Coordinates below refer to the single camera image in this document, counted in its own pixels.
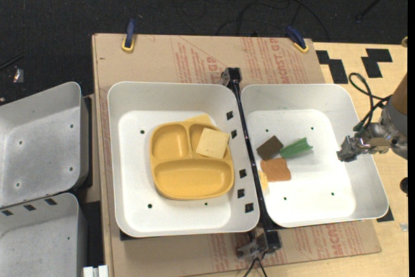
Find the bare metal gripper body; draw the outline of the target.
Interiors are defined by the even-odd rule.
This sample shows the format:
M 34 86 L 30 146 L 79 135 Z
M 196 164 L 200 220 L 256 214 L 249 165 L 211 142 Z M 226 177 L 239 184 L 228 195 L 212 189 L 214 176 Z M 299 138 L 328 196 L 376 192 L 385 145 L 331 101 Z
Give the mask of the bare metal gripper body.
M 407 155 L 407 137 L 397 130 L 394 125 L 381 121 L 370 123 L 360 129 L 355 137 L 358 138 L 358 147 L 364 153 L 384 154 L 389 150 L 398 156 Z

